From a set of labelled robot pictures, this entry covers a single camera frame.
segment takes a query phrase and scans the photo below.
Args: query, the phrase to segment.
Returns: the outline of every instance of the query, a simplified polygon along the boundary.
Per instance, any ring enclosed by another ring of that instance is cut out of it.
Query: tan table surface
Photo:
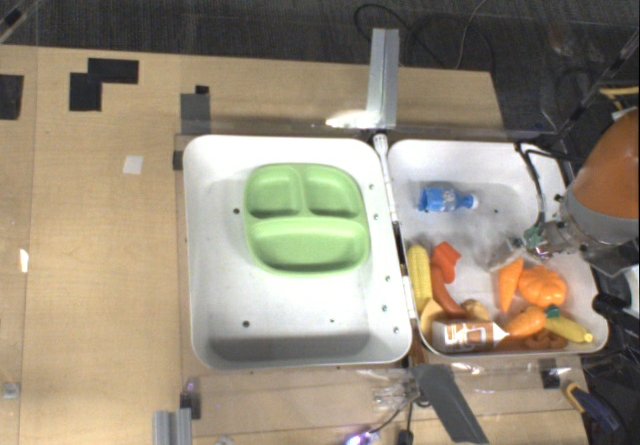
[[[33,54],[2,48],[14,59]],[[210,86],[212,114],[222,120],[318,121],[364,107],[368,68],[52,48],[35,56],[37,73],[25,73],[37,77],[37,115],[20,445],[150,444],[153,412],[175,410],[181,390],[171,166],[180,93]],[[69,73],[86,72],[89,57],[139,60],[139,84],[105,84],[102,112],[69,112]],[[502,123],[485,73],[401,69],[399,109],[410,122]],[[128,155],[144,157],[140,175],[123,173]],[[580,416],[568,408],[480,421],[494,443],[586,442]],[[348,431],[233,437],[238,445],[333,444]],[[414,432],[416,444],[448,443],[433,416],[416,415]],[[390,427],[382,442],[393,437]]]

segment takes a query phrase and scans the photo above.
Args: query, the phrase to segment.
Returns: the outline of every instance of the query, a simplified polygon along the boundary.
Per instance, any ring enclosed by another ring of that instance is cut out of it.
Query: bottle label
[[[433,345],[445,353],[492,349],[506,333],[494,322],[436,321],[432,327]]]

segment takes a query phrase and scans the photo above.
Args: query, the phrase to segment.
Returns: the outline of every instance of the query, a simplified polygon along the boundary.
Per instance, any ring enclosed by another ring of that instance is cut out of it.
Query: green plate
[[[272,273],[329,274],[369,257],[369,225],[356,181],[321,164],[270,164],[244,192],[249,251]]]

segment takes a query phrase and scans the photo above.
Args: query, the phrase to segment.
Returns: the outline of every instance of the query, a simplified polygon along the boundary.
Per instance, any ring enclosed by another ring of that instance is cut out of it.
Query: black cable
[[[360,21],[359,21],[360,13],[362,12],[362,10],[367,9],[367,8],[381,9],[384,12],[389,13],[393,18],[395,18],[398,22],[400,22],[400,24],[402,24],[402,27],[404,27],[406,31],[411,32],[411,27],[409,26],[409,24],[407,24],[407,22],[400,15],[398,15],[395,11],[393,11],[391,8],[388,8],[387,6],[384,6],[382,4],[365,3],[365,4],[362,4],[360,7],[358,7],[358,9],[356,9],[355,12],[353,13],[353,22],[354,22],[354,24],[356,26],[356,29],[358,29],[358,32],[360,33],[360,36],[362,36],[369,43],[371,43],[371,38],[369,36],[367,36],[367,33],[364,31],[364,29],[362,29],[362,27],[360,26]],[[428,45],[426,45],[422,40],[420,40],[420,38],[416,38],[416,41],[420,44],[420,46],[425,51],[427,51],[429,53],[429,55],[434,59],[434,61],[438,64],[438,66],[441,66],[441,67],[444,68],[444,63],[429,48]]]
[[[373,434],[381,431],[382,429],[387,427],[391,422],[393,422],[403,409],[404,409],[404,405],[400,406],[397,410],[393,412],[393,415],[391,415],[387,420],[384,421],[384,423],[380,424],[378,427],[375,427],[367,432],[370,434]]]
[[[393,412],[393,414],[387,419],[385,420],[382,424],[380,424],[378,427],[374,427],[373,429],[369,429],[367,432],[370,434],[373,433],[377,433],[379,431],[381,431],[382,429],[384,429],[385,427],[387,427],[391,422],[393,422],[395,420],[395,418],[400,414],[400,412],[407,406],[407,404],[411,404],[413,406],[413,403],[415,402],[416,397],[414,397],[413,399],[407,399],[406,401],[404,401],[400,407],[395,410]]]
[[[409,413],[407,414],[407,431],[411,431],[412,416],[413,416],[413,403],[409,404]]]
[[[422,43],[420,43],[420,33],[424,29],[426,29],[431,24],[431,22],[437,19],[451,20],[452,22],[460,24],[461,27],[464,27],[466,25],[466,20],[464,18],[457,17],[450,13],[430,13],[429,15],[416,20],[416,22],[412,24],[412,27],[409,30],[410,34],[406,40],[405,59],[413,60],[412,54],[415,49],[415,44],[419,43],[422,46]],[[493,52],[491,43],[489,42],[486,35],[480,30],[480,28],[476,27],[475,25],[472,24],[469,27],[469,30],[476,33],[482,40],[482,43],[484,43],[487,52],[489,53],[489,72],[493,74],[495,72],[495,53]]]
[[[536,193],[538,197],[538,218],[536,219],[534,226],[539,227],[545,222],[545,219],[546,219],[546,214],[544,210],[544,198],[542,194],[542,186],[540,185],[540,177],[538,175],[538,172],[536,171],[535,166],[533,165],[533,162],[531,162],[531,157],[529,156],[529,154],[522,151],[522,144],[516,143],[515,149],[520,154],[520,157],[522,157],[522,160],[526,164],[527,171],[529,171],[529,176],[533,180],[533,183],[536,187]]]
[[[540,150],[526,150],[524,153],[527,155],[539,155],[540,157],[547,157],[548,159],[555,159],[557,161],[573,162],[575,164],[584,164],[586,160],[582,157],[575,157],[573,155],[557,152],[555,150],[550,150],[548,152],[543,152]]]
[[[362,25],[360,24],[360,14],[362,13],[362,11],[364,11],[365,9],[379,9],[384,11],[385,13],[388,13],[389,15],[391,15],[395,20],[397,20],[400,25],[404,28],[404,30],[407,33],[407,36],[404,40],[404,48],[403,48],[403,58],[405,59],[405,61],[407,60],[407,58],[412,58],[412,52],[415,49],[416,45],[419,45],[420,47],[422,47],[422,49],[427,52],[427,54],[429,54],[429,56],[435,61],[436,65],[441,67],[441,68],[446,68],[446,63],[433,51],[433,49],[431,47],[429,47],[429,45],[427,45],[427,43],[425,43],[421,38],[420,38],[420,33],[433,21],[436,20],[438,18],[445,18],[447,20],[451,20],[454,22],[459,23],[462,27],[464,27],[466,21],[463,18],[460,17],[456,17],[455,15],[451,15],[449,13],[432,13],[429,15],[426,15],[425,17],[422,17],[420,19],[418,19],[416,22],[414,22],[413,24],[409,25],[409,23],[404,20],[397,12],[395,12],[393,9],[389,8],[388,6],[384,6],[383,4],[377,4],[377,3],[365,3],[362,4],[361,6],[359,6],[353,13],[353,22],[356,26],[356,29],[358,30],[358,33],[360,34],[360,36],[362,36],[362,38],[364,38],[367,42],[371,43],[371,37],[367,34],[367,32],[364,30],[364,28],[362,27]],[[472,31],[474,31],[482,40],[482,42],[484,43],[484,45],[487,48],[487,51],[489,52],[489,56],[490,56],[490,72],[493,73],[494,72],[494,67],[495,67],[495,55],[493,52],[493,48],[491,47],[491,43],[489,42],[489,40],[487,39],[487,37],[482,33],[482,31],[480,29],[478,29],[475,26],[471,26],[470,29]]]

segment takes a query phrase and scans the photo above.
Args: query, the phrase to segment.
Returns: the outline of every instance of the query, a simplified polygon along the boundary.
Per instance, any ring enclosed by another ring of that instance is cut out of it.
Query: black square marker
[[[102,86],[86,73],[72,73],[69,82],[69,111],[101,111]]]
[[[22,12],[19,9],[12,9],[7,15],[3,18],[7,27],[11,27],[12,25],[18,23],[18,20],[22,18]]]
[[[89,58],[89,82],[138,84],[140,63],[123,59]]]
[[[22,107],[22,75],[0,75],[0,120],[17,120]]]

